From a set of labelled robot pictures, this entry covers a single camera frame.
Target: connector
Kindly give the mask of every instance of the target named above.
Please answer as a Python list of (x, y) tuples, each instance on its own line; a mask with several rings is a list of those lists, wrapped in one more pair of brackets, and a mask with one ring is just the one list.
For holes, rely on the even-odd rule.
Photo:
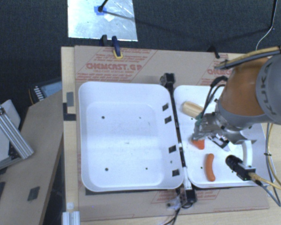
[(226, 158), (226, 164), (235, 171), (237, 176), (243, 181), (251, 180), (249, 173), (254, 173), (256, 171), (254, 167), (243, 165), (243, 161), (233, 155)]

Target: black carpet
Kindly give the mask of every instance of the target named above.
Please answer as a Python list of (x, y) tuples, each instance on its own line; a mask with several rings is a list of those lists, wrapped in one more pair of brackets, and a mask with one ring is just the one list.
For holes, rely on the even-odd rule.
[[(266, 33), (274, 0), (133, 0), (138, 42), (123, 47), (247, 53)], [(281, 45), (281, 0), (259, 48)], [(31, 84), (60, 76), (60, 48), (98, 45), (67, 37), (67, 0), (0, 0), (0, 102), (20, 114)]]

